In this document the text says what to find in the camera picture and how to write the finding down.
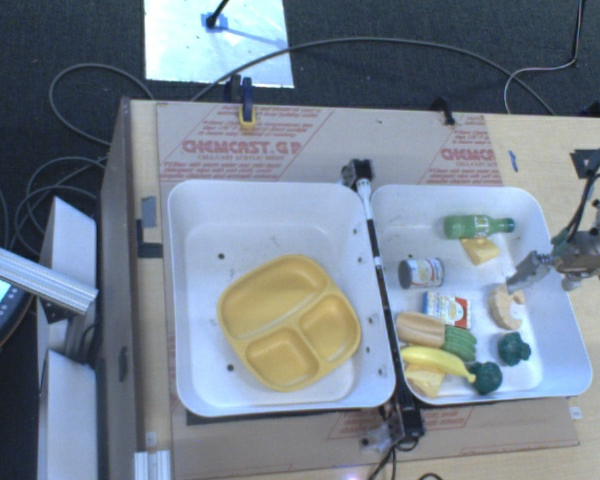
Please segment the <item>wooden table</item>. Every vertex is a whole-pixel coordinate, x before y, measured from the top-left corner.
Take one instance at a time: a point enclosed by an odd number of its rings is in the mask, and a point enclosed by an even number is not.
[[[155,105],[153,102],[131,103],[138,217],[143,194],[156,193]],[[600,119],[486,115],[485,121],[503,184],[523,188],[535,196],[543,209],[549,232],[555,235],[571,218],[583,187],[569,153],[574,149],[600,148]],[[517,172],[512,167],[510,151],[515,154]],[[600,198],[600,182],[596,185],[595,196]],[[585,229],[593,222],[593,215],[592,209],[587,209],[583,219]],[[147,241],[161,241],[159,228],[147,230],[144,238]],[[170,446],[171,436],[167,344],[164,338],[156,339],[156,336],[163,335],[165,323],[159,312],[153,310],[156,305],[164,304],[162,261],[143,260],[138,268],[140,279],[147,281],[141,283],[139,297],[144,426],[156,432],[157,447],[165,449]],[[417,479],[430,471],[445,480],[600,478],[600,281],[585,281],[581,288],[571,292],[571,300],[593,369],[593,382],[589,390],[570,401],[582,413],[582,419],[575,422],[581,444],[547,450],[399,462],[397,478]],[[384,473],[384,478],[390,477],[389,469]],[[278,473],[267,478],[366,478],[371,470],[371,467],[364,466]]]

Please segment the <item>black floor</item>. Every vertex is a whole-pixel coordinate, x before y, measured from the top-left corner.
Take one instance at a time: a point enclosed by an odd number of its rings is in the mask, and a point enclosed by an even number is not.
[[[289,43],[346,36],[387,36],[471,50],[513,71],[568,62],[578,0],[283,0]],[[53,116],[49,84],[76,63],[114,65],[142,78],[143,0],[0,0],[0,186],[14,213],[29,178],[64,155],[98,158],[106,148],[78,137]],[[344,44],[299,52],[296,88],[257,89],[261,103],[426,109],[439,96],[458,111],[504,113],[506,76],[475,58],[440,48]],[[579,61],[567,70],[524,80],[558,115],[576,116],[600,103],[600,0],[586,0]],[[149,82],[159,99],[188,99],[196,84]],[[120,97],[143,97],[129,82],[102,71],[80,71],[57,90],[61,111],[77,126],[108,139]],[[221,91],[207,99],[219,100]],[[546,114],[513,84],[514,113]],[[42,173],[34,187],[55,183],[78,164]],[[97,192],[97,169],[75,184]],[[63,194],[87,213],[94,203]],[[40,211],[43,220],[44,206]],[[39,234],[25,239],[36,249]],[[4,223],[0,206],[0,245]],[[33,255],[21,243],[13,249]],[[0,480],[35,477],[37,389],[35,318],[25,317],[0,351]]]

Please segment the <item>yellow plate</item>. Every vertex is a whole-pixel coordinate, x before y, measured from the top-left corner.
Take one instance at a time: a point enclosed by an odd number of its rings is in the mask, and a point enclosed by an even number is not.
[[[351,304],[329,274],[302,255],[281,256],[232,283],[217,313],[242,362],[276,391],[313,384],[360,345]]]

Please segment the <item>can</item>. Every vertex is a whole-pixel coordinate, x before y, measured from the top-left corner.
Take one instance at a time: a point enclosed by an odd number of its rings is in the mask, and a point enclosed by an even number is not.
[[[398,265],[398,281],[403,288],[440,286],[444,267],[438,258],[402,260]]]

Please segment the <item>green bottle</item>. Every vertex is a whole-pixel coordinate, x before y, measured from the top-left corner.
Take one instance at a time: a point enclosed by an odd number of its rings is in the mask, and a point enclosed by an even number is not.
[[[484,238],[493,233],[511,233],[513,219],[492,219],[487,215],[450,215],[444,219],[447,238]]]

